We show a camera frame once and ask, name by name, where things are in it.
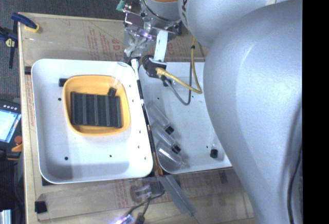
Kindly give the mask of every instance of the black bottle cap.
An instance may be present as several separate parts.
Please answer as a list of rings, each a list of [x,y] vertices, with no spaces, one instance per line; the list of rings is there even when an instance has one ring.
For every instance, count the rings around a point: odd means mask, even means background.
[[[180,152],[180,148],[178,145],[173,145],[173,147],[171,148],[171,151],[173,151],[174,153],[178,154]]]
[[[172,132],[174,132],[174,128],[172,128],[170,125],[165,129],[165,131],[170,135]]]
[[[218,157],[218,150],[217,149],[212,149],[210,151],[210,157],[217,158]]]

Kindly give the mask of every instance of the clamp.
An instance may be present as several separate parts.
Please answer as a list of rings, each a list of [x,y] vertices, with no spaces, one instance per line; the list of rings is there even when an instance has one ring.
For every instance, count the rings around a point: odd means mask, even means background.
[[[12,69],[15,48],[18,47],[18,37],[17,37],[17,23],[25,25],[25,29],[37,32],[39,29],[39,25],[34,23],[29,18],[20,15],[16,12],[12,13],[11,19],[14,20],[13,29],[0,27],[0,40],[4,41],[7,47],[10,48],[10,56],[9,56],[9,69]]]

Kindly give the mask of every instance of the test tube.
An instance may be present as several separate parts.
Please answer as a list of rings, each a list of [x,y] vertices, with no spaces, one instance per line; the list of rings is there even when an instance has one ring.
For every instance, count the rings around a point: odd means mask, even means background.
[[[114,96],[116,91],[122,85],[122,78],[127,71],[128,65],[123,62],[117,62],[116,66],[114,67],[112,77],[114,78],[114,82],[108,91],[108,95]]]
[[[215,130],[212,128],[210,134],[210,157],[218,158],[218,160],[224,160],[224,149],[217,137]]]
[[[180,152],[180,147],[177,145],[176,140],[171,135],[169,135],[157,121],[151,125],[151,130],[153,136],[156,139],[163,141],[171,151],[176,154]]]
[[[152,121],[157,121],[160,126],[170,135],[174,128],[171,127],[168,118],[163,114],[163,112],[156,106],[155,102],[150,101],[146,106],[148,115]]]
[[[175,169],[184,169],[188,167],[181,156],[172,152],[163,142],[159,141],[156,149],[161,164],[163,163]]]

